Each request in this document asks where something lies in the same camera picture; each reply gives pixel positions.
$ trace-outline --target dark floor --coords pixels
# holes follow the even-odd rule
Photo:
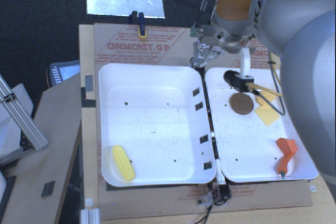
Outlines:
[[[190,27],[195,22],[199,0],[163,0],[163,4],[166,19],[148,19],[147,24]],[[37,106],[47,89],[48,66],[78,59],[78,25],[96,22],[125,24],[127,19],[88,15],[86,0],[0,0],[0,74],[11,87],[23,83]],[[76,163],[65,201],[68,210],[60,223],[78,222],[80,175]]]

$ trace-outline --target brown disc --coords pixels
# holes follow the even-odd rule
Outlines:
[[[230,97],[231,108],[240,115],[246,115],[252,112],[254,108],[253,100],[244,93],[235,93]]]

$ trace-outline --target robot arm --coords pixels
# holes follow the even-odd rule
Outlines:
[[[240,52],[251,36],[280,57],[287,111],[336,200],[335,0],[217,0],[191,66]]]

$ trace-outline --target white tray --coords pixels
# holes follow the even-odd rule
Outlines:
[[[299,138],[289,115],[281,116],[266,126],[252,111],[240,115],[233,111],[229,98],[237,91],[224,81],[223,74],[229,69],[212,68],[205,76],[212,119],[224,175],[238,183],[264,182],[277,180],[313,179],[318,171]],[[275,90],[269,70],[251,69],[255,84]],[[248,93],[254,101],[254,109],[259,107],[255,96]],[[273,104],[281,110],[277,99]],[[277,166],[283,153],[276,145],[280,137],[294,139],[298,151],[288,164],[288,174],[284,179],[277,174]]]
[[[109,184],[203,184],[215,177],[202,80],[195,70],[112,63],[99,72],[99,94],[102,174]],[[132,161],[134,180],[121,176],[114,145]]]

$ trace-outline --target yellow corn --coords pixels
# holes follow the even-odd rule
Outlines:
[[[116,145],[112,148],[112,154],[123,178],[127,181],[133,180],[135,178],[134,168],[124,148],[120,145]]]

